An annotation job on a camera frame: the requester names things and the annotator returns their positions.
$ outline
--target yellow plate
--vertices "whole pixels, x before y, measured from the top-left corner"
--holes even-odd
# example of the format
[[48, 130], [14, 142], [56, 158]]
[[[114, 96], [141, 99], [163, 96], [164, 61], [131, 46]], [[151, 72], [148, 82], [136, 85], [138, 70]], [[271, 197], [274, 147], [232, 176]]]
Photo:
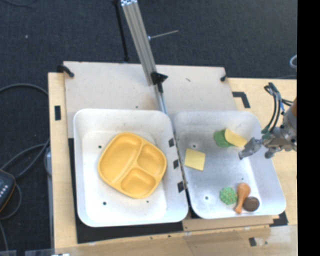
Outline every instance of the yellow plate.
[[167, 169], [164, 153], [146, 139], [130, 132], [115, 136], [103, 151], [100, 177], [132, 198], [145, 198], [156, 189]]

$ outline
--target cable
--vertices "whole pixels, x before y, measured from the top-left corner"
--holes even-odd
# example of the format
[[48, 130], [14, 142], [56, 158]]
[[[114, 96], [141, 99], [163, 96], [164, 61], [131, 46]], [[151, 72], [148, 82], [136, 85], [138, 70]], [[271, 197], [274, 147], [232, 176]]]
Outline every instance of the cable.
[[281, 99], [281, 102], [287, 106], [291, 106], [294, 102], [292, 100], [287, 100], [287, 99]]
[[8, 162], [6, 162], [0, 169], [4, 170], [11, 162], [13, 162], [14, 160], [16, 160], [18, 157], [22, 156], [23, 154], [32, 151], [34, 149], [40, 148], [40, 147], [44, 147], [46, 145], [46, 143], [43, 144], [38, 144], [35, 146], [31, 146], [23, 151], [21, 151], [20, 153], [16, 154], [13, 158], [11, 158]]
[[21, 178], [21, 177], [23, 177], [24, 175], [27, 174], [29, 169], [35, 164], [35, 162], [40, 158], [42, 153], [45, 151], [45, 149], [49, 145], [49, 142], [50, 142], [50, 139], [47, 140], [47, 142], [45, 143], [43, 148], [40, 150], [39, 154], [33, 159], [33, 161], [23, 171], [21, 171], [17, 176], [15, 176], [15, 179], [19, 179], [19, 178]]
[[[37, 85], [34, 85], [34, 84], [30, 84], [30, 83], [15, 83], [15, 84], [11, 84], [11, 85], [8, 85], [8, 86], [5, 86], [3, 88], [0, 88], [0, 93], [3, 93], [4, 91], [6, 90], [9, 90], [9, 89], [13, 89], [13, 88], [18, 88], [18, 87], [27, 87], [27, 88], [32, 88], [32, 89], [36, 89], [40, 92], [42, 92], [43, 94], [45, 94], [46, 96], [48, 96], [48, 92], [44, 89], [42, 89], [41, 87], [37, 86]], [[42, 147], [42, 149], [40, 150], [40, 152], [38, 153], [38, 155], [33, 159], [33, 161], [23, 170], [21, 171], [16, 177], [15, 179], [19, 179], [21, 177], [23, 177], [24, 175], [27, 174], [28, 170], [35, 164], [35, 162], [39, 159], [39, 157], [42, 155], [42, 153], [48, 148], [48, 145], [50, 143], [50, 139], [48, 139], [46, 141], [46, 143], [42, 143], [42, 144], [38, 144], [38, 145], [35, 145], [35, 146], [31, 146], [23, 151], [21, 151], [20, 153], [16, 154], [13, 158], [11, 158], [7, 163], [5, 163], [1, 169], [4, 169], [6, 167], [8, 167], [14, 160], [16, 160], [18, 157], [22, 156], [23, 154], [27, 153], [27, 152], [30, 152], [34, 149], [37, 149], [37, 148], [40, 148]], [[7, 236], [6, 236], [6, 233], [5, 233], [5, 230], [4, 230], [4, 227], [2, 226], [2, 223], [1, 221], [3, 220], [7, 220], [9, 218], [11, 218], [13, 215], [15, 215], [17, 213], [17, 211], [19, 210], [21, 204], [22, 204], [22, 191], [21, 191], [21, 188], [18, 184], [15, 185], [15, 187], [17, 188], [17, 191], [19, 193], [19, 202], [17, 204], [17, 206], [15, 207], [15, 209], [13, 210], [13, 212], [11, 212], [10, 214], [4, 216], [4, 217], [1, 217], [0, 216], [0, 231], [1, 231], [1, 235], [2, 235], [2, 238], [3, 238], [3, 242], [4, 242], [4, 247], [5, 247], [5, 250], [8, 251], [9, 250], [9, 247], [8, 247], [8, 240], [7, 240]]]
[[3, 93], [6, 90], [12, 89], [12, 88], [16, 88], [16, 87], [29, 87], [29, 88], [34, 88], [37, 89], [38, 91], [44, 93], [45, 95], [48, 96], [48, 92], [44, 89], [42, 89], [40, 86], [37, 86], [35, 84], [31, 84], [31, 83], [14, 83], [14, 84], [10, 84], [8, 86], [5, 86], [3, 88], [0, 88], [0, 93]]
[[294, 65], [294, 61], [297, 59], [297, 54], [295, 56], [293, 56], [291, 59], [290, 59], [290, 67], [293, 68], [293, 69], [296, 69], [297, 68], [297, 65]]
[[26, 4], [20, 4], [20, 3], [15, 3], [15, 2], [12, 2], [12, 1], [9, 1], [9, 0], [2, 0], [3, 2], [9, 4], [9, 5], [12, 5], [12, 6], [17, 6], [17, 7], [31, 7], [31, 5], [35, 4], [38, 0], [34, 0], [33, 2], [31, 3], [26, 3]]
[[274, 130], [274, 128], [276, 127], [277, 122], [278, 122], [278, 120], [279, 120], [280, 110], [281, 110], [280, 104], [281, 104], [281, 99], [278, 100], [278, 110], [277, 110], [277, 113], [276, 113], [276, 117], [275, 117], [275, 121], [274, 121], [274, 123], [273, 123], [273, 126], [272, 126], [272, 128], [270, 129], [270, 133]]
[[274, 102], [273, 114], [272, 114], [272, 117], [271, 117], [270, 122], [267, 124], [267, 127], [268, 127], [268, 129], [269, 129], [269, 127], [271, 126], [272, 122], [274, 121], [274, 119], [275, 119], [275, 117], [276, 117], [276, 113], [277, 113], [277, 99], [276, 99], [276, 95], [274, 95], [274, 94], [272, 93], [272, 90], [271, 90], [271, 88], [270, 88], [269, 85], [266, 85], [266, 86], [264, 87], [264, 89], [273, 96], [273, 102]]

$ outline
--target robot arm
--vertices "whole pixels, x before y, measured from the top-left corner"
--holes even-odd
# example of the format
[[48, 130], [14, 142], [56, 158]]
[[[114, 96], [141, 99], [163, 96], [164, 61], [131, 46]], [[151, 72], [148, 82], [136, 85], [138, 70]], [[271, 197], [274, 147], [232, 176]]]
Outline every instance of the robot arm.
[[270, 93], [274, 97], [275, 103], [278, 102], [278, 106], [275, 104], [275, 111], [270, 123], [262, 130], [262, 138], [256, 139], [252, 138], [245, 146], [244, 150], [239, 152], [239, 158], [243, 159], [245, 157], [253, 155], [262, 146], [266, 147], [268, 151], [265, 153], [266, 158], [272, 158], [276, 152], [285, 151], [297, 151], [297, 98], [294, 100], [290, 108], [284, 113], [283, 121], [280, 127], [276, 127], [279, 113], [281, 109], [281, 96], [276, 87], [269, 83]]

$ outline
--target dark floor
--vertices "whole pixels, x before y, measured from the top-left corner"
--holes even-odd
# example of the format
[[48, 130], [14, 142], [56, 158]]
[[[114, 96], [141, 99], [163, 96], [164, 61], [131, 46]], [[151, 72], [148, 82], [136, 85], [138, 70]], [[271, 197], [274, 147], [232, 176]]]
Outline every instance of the dark floor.
[[[123, 62], [124, 50], [112, 0], [0, 0], [0, 90], [16, 83], [48, 88], [48, 72], [63, 61]], [[295, 75], [298, 0], [139, 0], [157, 64], [224, 67], [229, 77]], [[129, 63], [139, 63], [120, 14]], [[33, 88], [0, 93], [0, 167], [49, 136], [47, 96]], [[37, 155], [25, 154], [5, 171], [18, 174]], [[50, 248], [47, 174], [42, 158], [17, 180], [22, 204], [1, 221], [10, 250]], [[15, 192], [5, 211], [19, 201]], [[0, 251], [5, 244], [0, 234]]]

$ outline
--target aluminum rod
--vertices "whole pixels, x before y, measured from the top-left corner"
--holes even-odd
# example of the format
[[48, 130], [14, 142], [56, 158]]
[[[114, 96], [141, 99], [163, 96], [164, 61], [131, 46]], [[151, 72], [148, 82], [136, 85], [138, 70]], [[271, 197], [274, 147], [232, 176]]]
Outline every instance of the aluminum rod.
[[[142, 64], [147, 83], [149, 85], [154, 85], [151, 74], [157, 72], [157, 68], [141, 16], [138, 0], [121, 0], [121, 6], [132, 35], [135, 49]], [[160, 110], [165, 114], [168, 114], [163, 93], [158, 90], [158, 86], [154, 86], [154, 89]]]

